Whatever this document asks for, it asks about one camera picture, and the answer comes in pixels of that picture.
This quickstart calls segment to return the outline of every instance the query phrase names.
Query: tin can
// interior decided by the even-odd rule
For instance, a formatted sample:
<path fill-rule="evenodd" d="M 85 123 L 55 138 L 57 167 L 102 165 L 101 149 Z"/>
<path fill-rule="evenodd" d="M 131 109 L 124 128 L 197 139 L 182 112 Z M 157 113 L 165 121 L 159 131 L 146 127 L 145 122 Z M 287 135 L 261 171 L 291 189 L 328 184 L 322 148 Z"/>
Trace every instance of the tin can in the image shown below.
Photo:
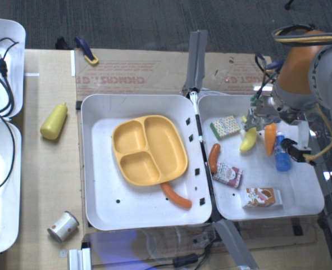
<path fill-rule="evenodd" d="M 47 229 L 47 232 L 59 243 L 63 242 L 69 234 L 80 223 L 77 219 L 68 211 L 65 211 L 61 217 Z"/>

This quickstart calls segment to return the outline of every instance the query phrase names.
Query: hot dog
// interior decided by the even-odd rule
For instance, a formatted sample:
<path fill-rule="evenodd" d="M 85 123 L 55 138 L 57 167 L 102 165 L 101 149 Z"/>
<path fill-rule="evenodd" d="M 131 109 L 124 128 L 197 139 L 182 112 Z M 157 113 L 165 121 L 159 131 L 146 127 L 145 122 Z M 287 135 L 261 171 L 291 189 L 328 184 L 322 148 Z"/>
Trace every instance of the hot dog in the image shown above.
<path fill-rule="evenodd" d="M 170 199 L 173 203 L 181 206 L 183 208 L 191 208 L 192 202 L 186 198 L 179 196 L 169 185 L 168 182 L 161 183 L 161 188 L 168 199 Z"/>
<path fill-rule="evenodd" d="M 210 170 L 212 173 L 217 172 L 217 157 L 218 157 L 218 154 L 220 153 L 220 150 L 221 150 L 221 145 L 219 145 L 218 143 L 215 143 L 212 146 L 210 155 L 208 157 L 208 163 L 210 165 Z"/>

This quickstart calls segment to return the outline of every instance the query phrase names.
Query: blue spray bottle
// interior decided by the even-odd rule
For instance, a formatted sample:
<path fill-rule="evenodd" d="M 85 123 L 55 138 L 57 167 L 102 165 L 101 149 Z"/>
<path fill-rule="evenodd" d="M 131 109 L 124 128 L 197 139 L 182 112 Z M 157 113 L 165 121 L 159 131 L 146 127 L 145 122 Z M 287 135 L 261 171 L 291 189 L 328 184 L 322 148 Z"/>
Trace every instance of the blue spray bottle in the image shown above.
<path fill-rule="evenodd" d="M 284 139 L 283 132 L 277 132 L 276 142 L 274 145 L 274 156 L 276 159 L 276 168 L 278 171 L 285 172 L 289 171 L 292 167 L 292 162 L 288 153 L 286 153 L 280 146 L 282 140 Z"/>

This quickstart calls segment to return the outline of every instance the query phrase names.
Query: yellow mustard bottle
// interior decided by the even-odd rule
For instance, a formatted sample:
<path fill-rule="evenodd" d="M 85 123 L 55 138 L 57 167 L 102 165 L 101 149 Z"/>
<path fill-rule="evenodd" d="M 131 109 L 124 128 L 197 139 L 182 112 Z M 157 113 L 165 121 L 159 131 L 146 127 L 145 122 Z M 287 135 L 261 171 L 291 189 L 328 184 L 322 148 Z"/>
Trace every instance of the yellow mustard bottle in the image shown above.
<path fill-rule="evenodd" d="M 56 105 L 41 126 L 40 132 L 44 138 L 55 140 L 58 137 L 65 122 L 67 110 L 65 102 Z"/>

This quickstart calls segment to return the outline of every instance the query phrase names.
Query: yellow plate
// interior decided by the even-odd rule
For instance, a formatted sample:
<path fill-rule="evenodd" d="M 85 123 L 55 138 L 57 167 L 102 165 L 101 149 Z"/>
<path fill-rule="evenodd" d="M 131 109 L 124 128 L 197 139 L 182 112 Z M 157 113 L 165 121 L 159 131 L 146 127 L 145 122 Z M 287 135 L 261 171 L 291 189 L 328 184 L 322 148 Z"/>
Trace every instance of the yellow plate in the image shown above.
<path fill-rule="evenodd" d="M 118 125 L 112 133 L 112 148 L 122 175 L 138 186 L 173 180 L 188 165 L 176 127 L 160 115 L 143 116 Z"/>

